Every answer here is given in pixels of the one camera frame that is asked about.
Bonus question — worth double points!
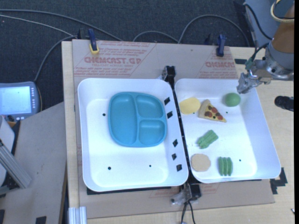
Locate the black block with thin wires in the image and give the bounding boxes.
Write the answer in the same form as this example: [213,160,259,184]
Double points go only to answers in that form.
[179,183,202,202]
[162,65,176,82]

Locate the toy pizza slice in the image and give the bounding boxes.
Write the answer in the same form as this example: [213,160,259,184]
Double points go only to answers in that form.
[198,98,228,124]

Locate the yellow round biscuit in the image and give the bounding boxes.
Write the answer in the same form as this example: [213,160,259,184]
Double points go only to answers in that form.
[178,97,201,116]

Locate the white plastic tray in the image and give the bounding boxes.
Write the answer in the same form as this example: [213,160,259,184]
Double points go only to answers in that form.
[77,77,190,193]
[174,78,282,184]

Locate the brown cardboard board red print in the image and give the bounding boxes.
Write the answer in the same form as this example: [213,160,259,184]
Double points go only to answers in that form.
[71,39,276,219]

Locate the blue divided plate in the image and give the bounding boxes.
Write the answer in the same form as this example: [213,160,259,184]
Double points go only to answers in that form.
[107,91,168,148]

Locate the green ball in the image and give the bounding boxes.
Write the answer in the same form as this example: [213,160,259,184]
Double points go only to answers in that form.
[221,92,242,108]

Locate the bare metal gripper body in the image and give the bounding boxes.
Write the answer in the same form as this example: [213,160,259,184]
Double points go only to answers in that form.
[247,60,295,85]

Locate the green toy asparagus bundle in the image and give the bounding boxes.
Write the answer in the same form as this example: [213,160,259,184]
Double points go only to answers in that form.
[196,129,220,150]

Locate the tan round biscuit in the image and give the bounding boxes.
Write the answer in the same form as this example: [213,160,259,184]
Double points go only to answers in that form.
[190,153,212,173]

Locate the green toy beans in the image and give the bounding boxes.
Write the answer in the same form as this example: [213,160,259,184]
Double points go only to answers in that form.
[218,156,234,177]

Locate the thin black and white rod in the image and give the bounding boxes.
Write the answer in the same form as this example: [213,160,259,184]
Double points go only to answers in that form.
[171,77,191,189]

